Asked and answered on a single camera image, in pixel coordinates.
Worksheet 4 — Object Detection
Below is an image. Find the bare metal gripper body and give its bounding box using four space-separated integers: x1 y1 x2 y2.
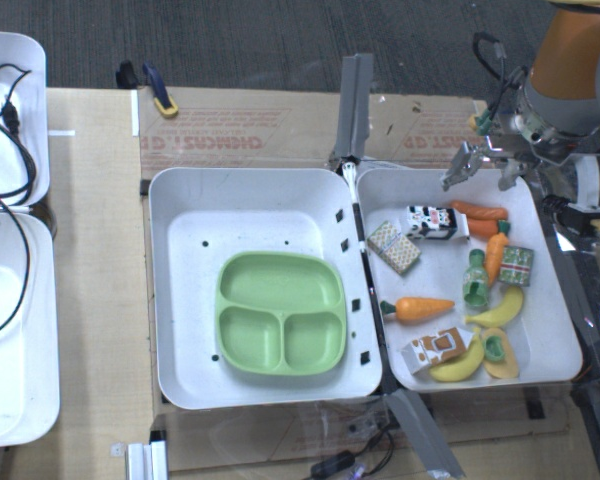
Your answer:
482 110 587 170

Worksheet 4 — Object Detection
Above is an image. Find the orange sausage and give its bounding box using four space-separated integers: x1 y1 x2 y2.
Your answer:
449 199 510 222
466 217 500 240

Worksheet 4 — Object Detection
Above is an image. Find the black and white cow carton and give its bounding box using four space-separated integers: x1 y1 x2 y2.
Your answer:
405 204 472 242

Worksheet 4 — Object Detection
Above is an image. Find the orange carrot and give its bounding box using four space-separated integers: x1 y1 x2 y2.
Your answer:
379 295 457 326
483 219 512 288

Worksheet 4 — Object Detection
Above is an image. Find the green and red carton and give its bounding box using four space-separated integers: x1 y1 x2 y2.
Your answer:
497 245 536 288

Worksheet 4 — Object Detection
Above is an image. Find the green patterned white carton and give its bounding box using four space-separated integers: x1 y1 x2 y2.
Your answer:
366 220 423 276

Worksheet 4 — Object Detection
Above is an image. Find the white plastic tray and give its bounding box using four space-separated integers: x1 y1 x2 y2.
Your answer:
354 167 584 395
148 166 384 411

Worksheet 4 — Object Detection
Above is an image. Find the yellow banana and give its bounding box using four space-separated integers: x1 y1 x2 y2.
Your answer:
428 334 487 384
463 284 526 330

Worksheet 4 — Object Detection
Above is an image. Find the brown and white carton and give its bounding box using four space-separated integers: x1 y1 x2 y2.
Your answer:
400 326 477 376

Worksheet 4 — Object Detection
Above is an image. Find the yellow bottle green cap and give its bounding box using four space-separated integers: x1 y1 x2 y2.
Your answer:
479 327 521 381

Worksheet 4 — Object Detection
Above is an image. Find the green divided plate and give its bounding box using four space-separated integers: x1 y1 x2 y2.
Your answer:
214 250 349 377

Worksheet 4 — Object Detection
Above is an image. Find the brown cardboard board red print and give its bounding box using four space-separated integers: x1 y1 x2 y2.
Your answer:
137 85 589 472

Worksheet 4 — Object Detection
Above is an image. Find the black cylinder on white bracket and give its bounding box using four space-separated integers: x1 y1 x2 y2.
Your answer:
541 152 600 230

